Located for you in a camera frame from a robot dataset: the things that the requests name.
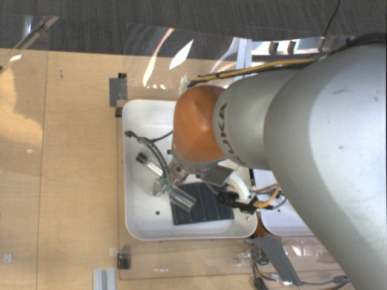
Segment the wooden surface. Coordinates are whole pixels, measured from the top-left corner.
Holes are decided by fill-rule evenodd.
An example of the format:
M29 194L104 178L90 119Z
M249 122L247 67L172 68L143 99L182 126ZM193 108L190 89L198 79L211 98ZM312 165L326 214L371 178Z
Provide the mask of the wooden surface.
M12 263L0 263L0 288L90 290L93 269L116 266L109 249L119 247L117 121L108 107L109 78L127 73L140 95L144 82L169 89L184 73L209 72L211 63L192 60L168 71L170 60L158 59L144 80L148 57L49 52L46 91L38 78L45 76L39 55L31 52L0 76L0 149L7 151L0 158L0 252L14 255ZM331 273L303 272L302 278L326 280ZM117 275L117 289L253 286L250 274L147 280Z

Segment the transparent plastic object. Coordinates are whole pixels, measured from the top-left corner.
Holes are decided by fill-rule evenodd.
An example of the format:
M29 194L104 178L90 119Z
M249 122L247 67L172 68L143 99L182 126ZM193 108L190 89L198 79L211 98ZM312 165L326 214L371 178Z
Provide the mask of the transparent plastic object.
M196 199L189 195L188 193L182 191L176 186L172 186L172 189L169 192L169 200L171 203L180 207L182 210L189 213L196 204Z
M48 28L56 19L10 14L1 18L1 289L37 285Z
M323 56L344 45L354 36L321 36L309 31L267 29L246 27L247 37L252 40L252 61L259 62L275 59L294 59Z
M120 68L127 74L130 91L179 91L197 75L236 68L238 53L245 39L216 36L174 28L128 24L123 54L127 59ZM212 85L227 86L229 80L214 80Z
M157 165L157 161L153 158L148 158L144 166L150 170L152 173L156 174L158 177L160 177L163 174L162 169Z

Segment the metal bracket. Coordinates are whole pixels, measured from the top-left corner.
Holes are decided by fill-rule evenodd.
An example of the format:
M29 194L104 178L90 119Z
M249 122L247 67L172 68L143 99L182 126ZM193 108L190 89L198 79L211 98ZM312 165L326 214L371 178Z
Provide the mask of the metal bracket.
M131 246L126 244L117 255L118 269L131 269Z
M296 286L302 286L293 265L285 254L281 240L277 237L257 237L251 240L252 244L258 244L262 248L262 256L265 255L274 266L283 281L292 282Z
M115 268L94 270L94 290L116 290Z
M128 79L126 73L119 73L118 78L109 79L109 105L114 108L117 100L128 99Z
M232 172L233 169L217 165L202 174L201 179L209 184L222 187Z

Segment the black object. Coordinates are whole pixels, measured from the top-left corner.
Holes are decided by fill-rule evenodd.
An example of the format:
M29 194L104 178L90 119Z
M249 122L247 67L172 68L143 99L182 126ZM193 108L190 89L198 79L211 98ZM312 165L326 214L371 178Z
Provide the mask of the black object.
M136 133L130 130L125 131L124 134L129 138L134 137L140 144L146 146L153 153L158 163L160 164L161 169L163 170L164 178L167 176L168 173L170 173L167 161L165 160L164 156L161 154L156 144L152 142L152 140L146 137L139 137Z
M148 160L147 156L140 152L137 157L135 157L135 160L141 164L145 164L145 162Z
M218 201L223 205L230 206L233 208L238 208L242 213L254 214L256 211L256 207L253 206L253 203L256 201L256 197L254 196L252 200L248 203L240 203L236 200L239 199L239 194L237 192L219 192Z
M341 285L342 283L348 283L350 279L347 276L340 275L333 278L335 284Z
M270 263L268 257L266 256L266 253L258 244L254 245L254 248L252 248L251 253L253 262L258 263L261 266L268 265Z
M337 0L336 8L334 9L334 12L333 12L333 14L331 16L331 19L329 20L328 25L325 28L324 37L327 36L327 32L328 32L329 28L331 27L332 21L333 21L334 17L336 16L337 11L339 10L339 6L340 6L340 0Z
M125 73L119 73L118 78L109 79L109 105L114 108L117 100L128 99L128 79Z
M385 32L378 33L368 33L357 38L350 40L348 39L346 44L334 50L332 54L336 54L340 51L346 50L351 47L368 45L368 44L386 44L387 43L387 34Z
M262 278L254 279L254 286L257 290L268 290Z
M302 286L304 284L298 277L297 272L286 255L279 238L257 237L251 241L262 248L264 254L268 257L283 281L292 282L292 284L296 286Z
M131 266L131 247L129 245L125 245L121 252L117 255L117 268L130 269Z
M116 108L115 109L115 117L116 118L122 117L122 109L123 108Z
M204 182L193 182L178 186L189 195L193 196L197 202L190 213L171 203L174 225L195 224L198 222L218 221L234 219L233 211L230 207L220 204L216 200L215 194ZM225 187L213 188L225 191Z

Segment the clear plastic piece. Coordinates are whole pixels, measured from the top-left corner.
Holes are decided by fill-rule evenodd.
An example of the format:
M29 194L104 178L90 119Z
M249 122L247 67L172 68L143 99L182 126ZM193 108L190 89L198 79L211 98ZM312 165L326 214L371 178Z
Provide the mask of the clear plastic piece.
M285 30L268 31L257 27L250 27L248 31L251 32L251 37L241 39L173 28L128 24L126 32L128 40L124 49L126 57L119 68L119 72L126 74L128 93L127 100L121 100L120 104L117 102L117 106L123 107L124 122L124 130L121 126L117 127L117 136L119 137L119 164L122 164L122 161L125 162L125 165L119 169L119 197L122 199L119 207L120 247L128 244L131 246L132 266L130 270L120 271L121 279L223 274L252 275L249 240L240 237L238 239L218 237L212 239L214 236L210 239L208 236L206 239L197 238L200 227L214 232L214 230L221 228L215 224L224 225L229 221L216 221L213 224L208 222L205 226L200 224L173 226L172 220L168 219L168 224L161 224L163 218L171 214L170 203L165 201L166 195L156 198L151 192L147 194L141 189L136 191L133 184L125 187L125 172L126 177L132 178L138 185L147 186L146 190L149 190L148 186L154 182L155 175L153 174L152 177L144 181L144 176L141 175L136 165L132 164L133 158L131 158L131 156L136 156L138 150L142 148L135 141L129 142L128 138L122 139L123 132L129 129L149 138L159 137L169 132L174 105L168 104L168 102L164 104L159 100L175 101L184 85L197 75L245 68L276 60L278 56L292 59L300 54L291 52L291 40L307 37L320 38L320 36L304 31L296 31L296 33ZM279 40L287 40L287 46L285 43L272 44L272 41L275 43ZM268 42L264 44L268 45L267 53L264 55L253 54L253 51L259 46L255 42ZM283 52L287 52L289 46L291 53L285 55ZM227 87L235 80L213 80L205 85ZM149 105L146 100L157 101ZM168 111L172 114L159 119L161 112ZM171 156L168 156L166 152L171 148L171 139L164 139L157 144L169 162ZM124 155L123 152L127 149L128 153ZM144 200L135 200L136 196L142 196ZM149 227L140 229L140 226L145 224L147 220L154 220L154 222ZM255 215L244 214L243 218L240 218L240 225L249 224L254 220L256 220ZM128 230L130 228L138 230L136 232L138 235L131 234L131 231ZM178 232L185 228L194 230L189 236L177 236ZM155 229L155 233L158 233L157 238L150 237L147 240L140 240L144 238L144 233L149 229ZM166 229L168 229L168 236L160 238L160 233ZM320 252L319 246L321 244L319 242L316 242L316 252L313 251L313 243L308 245L305 243L306 240L303 242L304 244L299 246L299 250L301 254L310 254L310 256L301 257L298 256L298 251L295 252L297 250L295 246L299 241L290 246L284 245L297 272L340 269L336 263L328 259L329 254L325 251ZM265 266L262 271L275 274L275 269L271 265Z
M172 186L172 189L169 192L169 200L171 200L171 203L188 213L193 209L197 201L193 196L176 186Z
M0 288L36 289L48 28L10 16L0 30Z

